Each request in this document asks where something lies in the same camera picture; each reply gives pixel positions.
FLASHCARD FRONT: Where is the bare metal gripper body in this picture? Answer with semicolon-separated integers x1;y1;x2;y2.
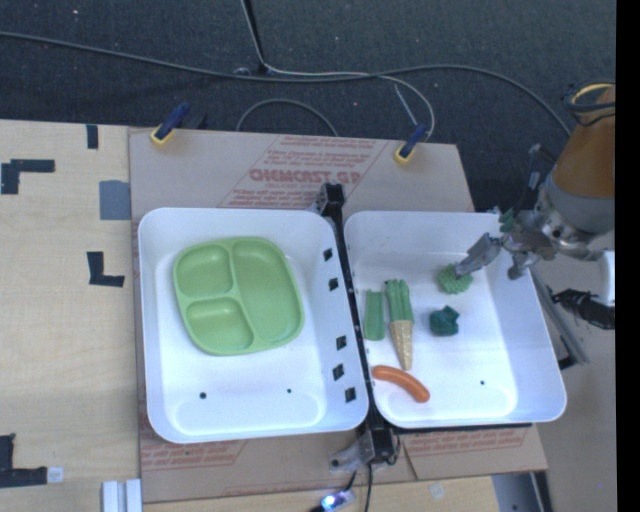
498;208;604;263

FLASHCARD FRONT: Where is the light green bumpy vegetable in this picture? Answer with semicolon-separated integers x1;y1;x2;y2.
437;261;474;296

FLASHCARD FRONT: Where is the dark green broccoli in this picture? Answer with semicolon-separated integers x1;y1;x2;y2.
428;305;462;338

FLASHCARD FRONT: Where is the yellow corn with green husk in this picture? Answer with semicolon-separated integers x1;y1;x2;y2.
383;278;416;373

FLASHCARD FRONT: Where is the white plastic tray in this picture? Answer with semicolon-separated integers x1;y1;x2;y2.
343;209;568;430
137;206;371;445

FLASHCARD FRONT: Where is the green celery stick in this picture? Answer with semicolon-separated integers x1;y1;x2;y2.
362;288;388;343

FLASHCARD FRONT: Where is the thin black rod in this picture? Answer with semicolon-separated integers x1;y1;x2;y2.
328;211;381;475

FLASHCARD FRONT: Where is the orange sausage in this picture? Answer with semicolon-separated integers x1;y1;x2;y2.
370;364;432;405

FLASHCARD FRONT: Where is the green divided plate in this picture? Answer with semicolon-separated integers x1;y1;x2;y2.
171;235;306;358

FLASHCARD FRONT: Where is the brown cardboard board, red print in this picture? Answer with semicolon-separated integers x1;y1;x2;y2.
127;127;550;504

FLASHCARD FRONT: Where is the black cylinder on white bracket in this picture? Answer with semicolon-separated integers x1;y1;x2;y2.
548;248;617;330

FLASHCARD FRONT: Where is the black block with thin wires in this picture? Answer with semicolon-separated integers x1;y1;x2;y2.
318;182;347;217
367;424;402;465

